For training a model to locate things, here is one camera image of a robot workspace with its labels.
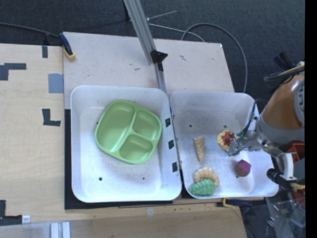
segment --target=dark background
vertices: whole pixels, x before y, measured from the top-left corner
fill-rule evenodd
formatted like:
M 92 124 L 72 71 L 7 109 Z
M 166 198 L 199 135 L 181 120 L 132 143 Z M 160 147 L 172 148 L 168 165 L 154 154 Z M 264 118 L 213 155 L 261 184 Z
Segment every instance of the dark background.
M 255 99 L 270 98 L 268 73 L 281 71 L 273 58 L 286 52 L 293 63 L 305 60 L 305 0 L 140 0 L 149 18 L 171 11 L 150 23 L 186 30 L 210 23 L 229 32 L 241 45 L 247 65 L 246 93 Z M 28 26 L 58 34 L 83 32 L 136 36 L 124 21 L 122 0 L 0 0 L 0 22 Z M 150 26 L 154 38 L 179 40 L 182 32 Z M 206 42 L 222 43 L 236 92 L 243 92 L 245 63 L 238 45 L 217 27 L 191 30 Z M 0 43 L 42 45 L 44 34 L 0 25 Z M 190 34 L 185 40 L 200 41 Z M 50 38 L 51 45 L 59 45 Z M 264 102 L 258 103 L 259 109 Z

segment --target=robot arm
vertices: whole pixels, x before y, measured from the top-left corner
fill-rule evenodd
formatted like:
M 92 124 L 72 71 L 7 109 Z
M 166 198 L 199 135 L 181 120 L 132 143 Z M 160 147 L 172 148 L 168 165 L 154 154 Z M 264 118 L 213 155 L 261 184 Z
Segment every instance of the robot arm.
M 298 73 L 304 65 L 274 75 L 283 78 L 268 104 L 258 118 L 255 105 L 247 126 L 236 134 L 229 144 L 227 154 L 237 155 L 241 150 L 263 149 L 283 163 L 283 172 L 274 169 L 267 176 L 274 182 L 285 185 L 296 181 L 294 163 L 289 149 L 292 143 L 305 143 L 305 77 Z

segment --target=wooden table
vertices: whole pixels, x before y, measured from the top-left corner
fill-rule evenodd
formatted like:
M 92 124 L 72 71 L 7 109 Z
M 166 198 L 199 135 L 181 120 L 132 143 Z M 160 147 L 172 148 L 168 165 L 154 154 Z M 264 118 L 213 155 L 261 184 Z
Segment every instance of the wooden table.
M 26 69 L 11 64 L 24 64 Z M 71 227 L 90 230 L 95 237 L 134 237 L 129 230 L 143 230 L 137 237 L 246 237 L 239 208 L 217 207 L 219 200 L 180 196 L 171 205 L 65 210 L 64 94 L 49 89 L 49 75 L 65 77 L 62 47 L 0 44 L 0 66 L 8 68 L 7 80 L 3 75 L 0 80 L 0 199 L 6 200 L 6 216 L 30 215 L 32 223 L 87 220 Z M 74 87 L 67 82 L 65 92 Z M 233 91 L 232 84 L 224 90 Z M 49 109 L 50 120 L 60 125 L 44 125 L 43 109 Z

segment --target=white tray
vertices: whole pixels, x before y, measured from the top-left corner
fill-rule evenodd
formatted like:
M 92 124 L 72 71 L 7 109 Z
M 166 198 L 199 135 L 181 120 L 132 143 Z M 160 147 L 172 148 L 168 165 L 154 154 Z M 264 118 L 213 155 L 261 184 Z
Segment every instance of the white tray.
M 96 145 L 97 122 L 107 105 L 127 100 L 155 113 L 162 134 L 151 158 L 139 165 L 118 160 Z M 178 197 L 181 178 L 178 168 L 168 96 L 157 88 L 79 86 L 71 94 L 72 190 L 81 201 L 169 201 Z
M 185 188 L 188 190 L 194 184 L 193 174 L 200 167 L 213 168 L 220 180 L 213 195 L 195 196 L 189 192 L 191 196 L 269 197 L 277 193 L 278 185 L 266 176 L 267 170 L 273 168 L 268 153 L 241 151 L 229 157 L 216 141 L 222 130 L 239 132 L 246 126 L 253 103 L 254 99 L 243 93 L 181 90 L 172 94 L 171 109 Z M 193 143 L 193 138 L 199 136 L 205 137 L 202 163 L 198 161 Z M 241 159 L 252 165 L 246 177 L 237 177 L 234 172 L 234 164 Z

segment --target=toy food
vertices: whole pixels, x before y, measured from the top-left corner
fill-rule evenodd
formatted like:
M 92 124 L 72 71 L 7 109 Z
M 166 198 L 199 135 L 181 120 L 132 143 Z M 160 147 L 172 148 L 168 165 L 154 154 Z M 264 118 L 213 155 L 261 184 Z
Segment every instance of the toy food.
M 204 179 L 192 185 L 189 191 L 197 196 L 210 196 L 216 190 L 217 185 L 210 179 Z
M 212 168 L 200 168 L 194 173 L 194 182 L 200 182 L 203 179 L 210 179 L 215 185 L 219 185 L 219 177 Z
M 229 144 L 236 136 L 230 130 L 223 130 L 218 134 L 217 143 L 222 147 L 223 150 L 229 149 Z
M 251 164 L 241 160 L 234 165 L 234 171 L 237 176 L 246 177 L 250 173 Z
M 201 162 L 204 160 L 205 138 L 198 137 L 198 138 L 193 138 L 193 140 L 194 140 L 194 145 L 195 145 L 198 160 Z

